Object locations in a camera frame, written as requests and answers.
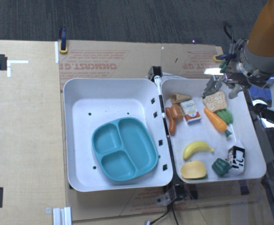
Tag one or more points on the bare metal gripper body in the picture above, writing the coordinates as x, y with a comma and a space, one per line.
241, 75

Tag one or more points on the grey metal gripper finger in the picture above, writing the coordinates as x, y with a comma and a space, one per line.
211, 86
235, 92

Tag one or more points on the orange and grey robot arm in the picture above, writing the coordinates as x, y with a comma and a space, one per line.
266, 27

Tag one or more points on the tan bread slice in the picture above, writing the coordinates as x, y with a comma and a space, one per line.
215, 101

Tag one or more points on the green pea pods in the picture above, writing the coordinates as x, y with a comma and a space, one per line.
226, 115

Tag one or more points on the white, red and blue carton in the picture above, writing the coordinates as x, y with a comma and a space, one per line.
190, 111

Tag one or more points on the orange carrot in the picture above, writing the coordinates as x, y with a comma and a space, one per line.
215, 121

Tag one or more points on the tan waffle cone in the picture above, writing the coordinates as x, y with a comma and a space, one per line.
178, 98

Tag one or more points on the orange-brown toy bread roll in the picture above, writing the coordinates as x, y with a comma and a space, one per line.
177, 111

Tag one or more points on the white plastic tray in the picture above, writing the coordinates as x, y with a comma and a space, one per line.
85, 135
205, 132

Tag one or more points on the orange-red sausage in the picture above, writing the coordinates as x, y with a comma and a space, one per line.
172, 125

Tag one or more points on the thin black and white rod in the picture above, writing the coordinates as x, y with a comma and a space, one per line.
164, 118

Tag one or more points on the yellow banana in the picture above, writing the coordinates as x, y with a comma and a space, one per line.
193, 148

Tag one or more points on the black and white milk carton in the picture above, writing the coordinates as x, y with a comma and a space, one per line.
237, 159

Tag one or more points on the green bell pepper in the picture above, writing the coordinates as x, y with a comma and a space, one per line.
220, 167

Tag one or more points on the yellow round toy food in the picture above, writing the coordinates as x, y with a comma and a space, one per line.
193, 169

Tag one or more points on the teal divided plate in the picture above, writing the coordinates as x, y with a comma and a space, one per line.
132, 137

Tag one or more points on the brown cardboard board, red print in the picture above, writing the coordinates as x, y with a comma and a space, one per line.
108, 60

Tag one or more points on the black cylinder on white bracket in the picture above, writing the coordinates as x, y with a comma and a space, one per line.
267, 112

